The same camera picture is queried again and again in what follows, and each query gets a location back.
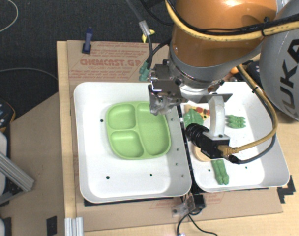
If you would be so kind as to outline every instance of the wooden edge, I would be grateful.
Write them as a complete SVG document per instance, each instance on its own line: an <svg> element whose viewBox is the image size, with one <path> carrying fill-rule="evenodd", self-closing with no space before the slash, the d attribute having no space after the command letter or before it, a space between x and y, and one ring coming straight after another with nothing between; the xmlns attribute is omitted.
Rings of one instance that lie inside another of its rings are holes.
<svg viewBox="0 0 299 236"><path fill-rule="evenodd" d="M64 190L64 214L76 217L75 183L73 167L72 129L70 116L70 91L68 79L67 42L57 42L61 148Z"/></svg>

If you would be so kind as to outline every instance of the white tray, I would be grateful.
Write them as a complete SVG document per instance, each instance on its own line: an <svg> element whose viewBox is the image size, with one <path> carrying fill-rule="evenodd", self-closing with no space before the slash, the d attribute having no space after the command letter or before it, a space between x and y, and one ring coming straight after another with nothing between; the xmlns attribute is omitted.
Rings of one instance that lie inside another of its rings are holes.
<svg viewBox="0 0 299 236"><path fill-rule="evenodd" d="M233 129L225 126L225 134L230 137L230 146L245 145L264 137L271 131L272 124L266 109L246 82L225 82L216 92L233 94L225 103L225 115L246 118L245 128ZM188 104L209 109L208 104L192 102L188 102ZM210 118L204 122L204 126L207 128L209 128ZM240 159L250 158L263 151L269 144L270 140L257 147L241 151L236 156ZM275 140L274 146L266 155L251 163L237 165L224 160L229 175L228 185L219 185L214 177L211 162L199 161L192 153L193 144L189 142L188 146L194 178L204 191L218 192L276 187L286 185L289 181L289 171L278 139Z"/></svg>
<svg viewBox="0 0 299 236"><path fill-rule="evenodd" d="M191 177L177 109L166 116L171 148L161 157L125 160L108 142L106 111L113 104L148 101L147 83L85 82L74 91L80 189L92 203L182 196Z"/></svg>

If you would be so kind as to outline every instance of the yellow cable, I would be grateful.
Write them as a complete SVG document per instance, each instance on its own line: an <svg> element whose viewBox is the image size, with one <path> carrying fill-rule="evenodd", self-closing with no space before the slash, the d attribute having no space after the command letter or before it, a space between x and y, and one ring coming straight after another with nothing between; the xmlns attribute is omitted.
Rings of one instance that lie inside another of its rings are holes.
<svg viewBox="0 0 299 236"><path fill-rule="evenodd" d="M244 76L244 78L249 82L249 84L253 87L253 89L255 89L255 92L258 95L258 97L260 97L267 105L267 108L270 111L270 114L272 116L272 131L269 132L265 137L263 137L257 141L254 141L252 143L243 145L241 147L230 147L228 145L219 145L217 148L223 152L223 156L228 156L231 154L238 153L242 150L252 148L254 146L257 146L257 145L267 141L268 139L272 138L273 135L275 135L276 130L277 130L277 125L278 125L278 119L277 119L275 109L272 106L272 104L270 103L270 101L268 100L268 98L265 96L264 91L253 81L253 79L248 75L248 73L244 70L244 68L242 66L237 66L237 69Z"/></svg>
<svg viewBox="0 0 299 236"><path fill-rule="evenodd" d="M232 42L232 41L242 41L242 40L251 40L262 37L262 32L255 31L251 33L245 33L242 35L232 35L232 36L215 36L215 35L208 35L204 33L197 32L193 29L190 29L188 26L183 24L179 18L176 16L170 5L168 4L167 0L165 0L165 4L167 7L168 14L170 15L171 19L174 23L185 33L199 39L208 40L208 41L220 41L220 42ZM284 31L289 30L296 30L299 29L299 21L286 23L280 26L271 27L268 29L263 30L265 36L281 33Z"/></svg>

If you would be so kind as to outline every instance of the blue clamp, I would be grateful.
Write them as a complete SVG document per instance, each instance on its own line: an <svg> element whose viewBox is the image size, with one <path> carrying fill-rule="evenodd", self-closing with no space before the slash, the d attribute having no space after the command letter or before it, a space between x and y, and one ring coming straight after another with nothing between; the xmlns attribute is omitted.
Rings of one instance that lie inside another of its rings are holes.
<svg viewBox="0 0 299 236"><path fill-rule="evenodd" d="M82 53L90 54L91 38L92 38L92 28L88 27L86 30L85 43L83 44Z"/></svg>

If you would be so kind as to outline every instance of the green plate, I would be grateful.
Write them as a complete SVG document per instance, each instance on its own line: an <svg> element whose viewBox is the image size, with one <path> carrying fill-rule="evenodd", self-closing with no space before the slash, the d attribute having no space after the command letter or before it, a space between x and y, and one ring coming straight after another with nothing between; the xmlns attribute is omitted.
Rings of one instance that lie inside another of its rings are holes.
<svg viewBox="0 0 299 236"><path fill-rule="evenodd" d="M149 159L166 154L171 145L166 117L150 113L144 101L111 106L106 113L108 139L113 152L125 159Z"/></svg>

